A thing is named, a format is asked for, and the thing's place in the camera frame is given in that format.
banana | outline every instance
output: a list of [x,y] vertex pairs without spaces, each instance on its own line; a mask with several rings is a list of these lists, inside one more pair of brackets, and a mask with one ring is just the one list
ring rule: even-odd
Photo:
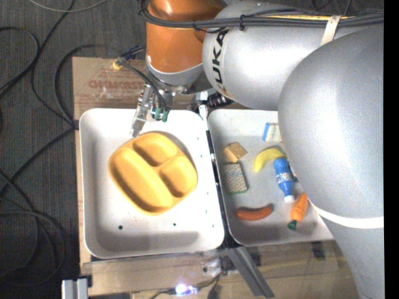
[[254,171],[259,172],[267,162],[280,157],[285,157],[285,154],[281,153],[279,149],[266,148],[256,156],[254,161]]

sausage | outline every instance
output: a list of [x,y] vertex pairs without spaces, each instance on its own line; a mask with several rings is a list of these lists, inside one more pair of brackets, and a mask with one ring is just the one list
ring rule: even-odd
[[267,205],[260,209],[237,209],[236,217],[243,221],[258,221],[270,215],[273,209],[270,205]]

white strap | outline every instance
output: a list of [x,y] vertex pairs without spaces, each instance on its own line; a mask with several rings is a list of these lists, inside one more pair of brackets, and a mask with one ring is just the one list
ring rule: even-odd
[[324,36],[321,45],[324,45],[334,38],[335,31],[337,30],[338,22],[342,16],[330,16],[325,26]]
[[384,227],[384,216],[374,217],[374,218],[348,218],[341,217],[330,212],[323,211],[322,209],[314,206],[314,204],[309,201],[316,212],[323,218],[329,221],[335,222],[345,227],[358,228],[358,229],[375,229]]

yellow divided plate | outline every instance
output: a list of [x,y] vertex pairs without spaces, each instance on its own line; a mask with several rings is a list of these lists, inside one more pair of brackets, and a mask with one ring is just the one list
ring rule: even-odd
[[119,147],[108,161],[112,181],[148,215],[159,215],[182,201],[197,185],[188,157],[167,136],[145,133]]

white tray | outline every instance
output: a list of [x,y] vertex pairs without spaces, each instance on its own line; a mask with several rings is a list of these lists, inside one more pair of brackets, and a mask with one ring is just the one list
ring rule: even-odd
[[198,185],[174,208],[147,216],[128,203],[108,176],[111,154],[129,141],[135,110],[95,108],[80,119],[84,240],[100,259],[215,249],[224,238],[205,126],[189,111],[173,110],[168,121],[147,122],[142,133],[160,131],[181,142],[198,172]]
[[[298,223],[296,230],[290,230],[287,224],[290,221],[289,212],[292,205],[284,202],[284,194],[277,185],[272,163],[267,163],[258,173],[253,171],[256,155],[267,147],[275,145],[262,140],[266,122],[277,123],[277,112],[215,110],[209,114],[209,130],[220,176],[223,176],[220,166],[228,162],[222,153],[224,147],[238,141],[248,152],[239,161],[248,191],[241,194],[226,194],[221,181],[230,234],[244,246],[333,239],[327,226],[310,204],[304,220]],[[294,185],[294,192],[302,192],[299,183]],[[257,208],[270,203],[274,205],[274,211],[265,219],[249,222],[239,220],[234,215],[239,207]]]

